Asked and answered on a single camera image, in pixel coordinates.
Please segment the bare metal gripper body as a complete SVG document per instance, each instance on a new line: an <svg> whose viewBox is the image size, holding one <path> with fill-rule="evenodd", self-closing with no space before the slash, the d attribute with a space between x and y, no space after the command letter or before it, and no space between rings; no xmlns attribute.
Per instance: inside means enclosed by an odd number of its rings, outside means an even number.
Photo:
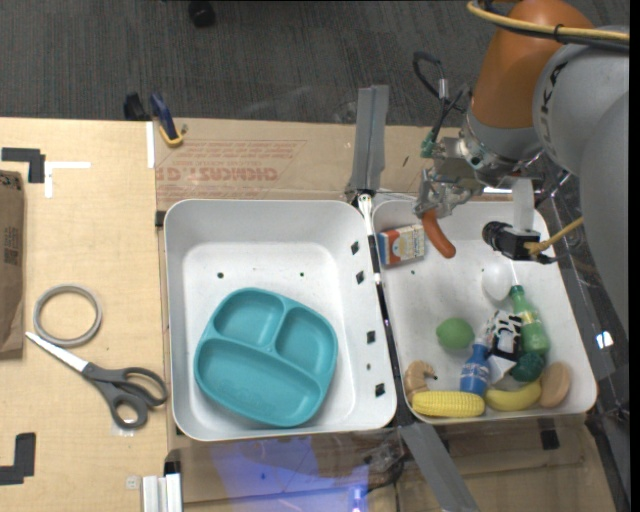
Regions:
<svg viewBox="0 0 640 512"><path fill-rule="evenodd" d="M506 176L506 161L473 136L442 138L432 157L439 182L482 191L497 187Z"/></svg>

